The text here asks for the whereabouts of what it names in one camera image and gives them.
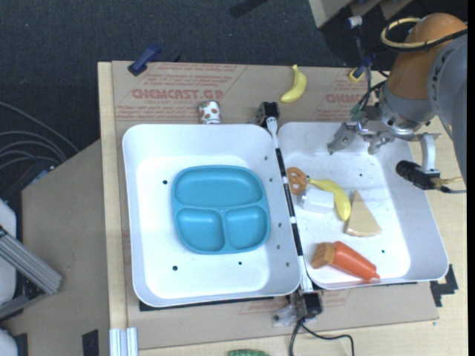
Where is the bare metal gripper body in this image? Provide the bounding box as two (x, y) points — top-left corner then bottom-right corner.
(356, 113), (428, 141)

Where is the yellow banana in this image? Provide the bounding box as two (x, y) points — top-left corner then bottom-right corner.
(279, 64), (308, 104)
(307, 177), (352, 223)

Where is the brown pretzel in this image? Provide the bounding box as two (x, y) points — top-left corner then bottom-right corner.
(286, 166), (309, 196)

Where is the white plastic tray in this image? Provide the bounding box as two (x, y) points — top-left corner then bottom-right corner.
(276, 121), (450, 291)
(121, 123), (302, 308)

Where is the white small bottle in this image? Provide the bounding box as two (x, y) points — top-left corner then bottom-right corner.
(296, 187), (335, 215)

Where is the thin black and white rod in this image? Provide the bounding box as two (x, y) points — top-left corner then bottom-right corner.
(266, 116), (315, 293)

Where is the beige wedge slice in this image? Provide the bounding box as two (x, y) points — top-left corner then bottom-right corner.
(344, 189), (383, 238)

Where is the brown cardboard board red print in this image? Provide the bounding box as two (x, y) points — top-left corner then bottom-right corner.
(111, 60), (441, 350)

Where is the brown square biscuit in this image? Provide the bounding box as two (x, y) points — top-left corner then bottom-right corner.
(310, 242), (337, 270)

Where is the orange bottle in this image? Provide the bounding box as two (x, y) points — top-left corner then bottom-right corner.
(331, 240), (381, 283)

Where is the white can with orange print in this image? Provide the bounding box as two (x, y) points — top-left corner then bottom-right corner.
(196, 99), (223, 125)

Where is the blue divided plate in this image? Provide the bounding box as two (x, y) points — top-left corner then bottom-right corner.
(171, 165), (271, 256)

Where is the black cylinder on white bracket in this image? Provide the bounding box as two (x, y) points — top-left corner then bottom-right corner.
(395, 133), (442, 191)

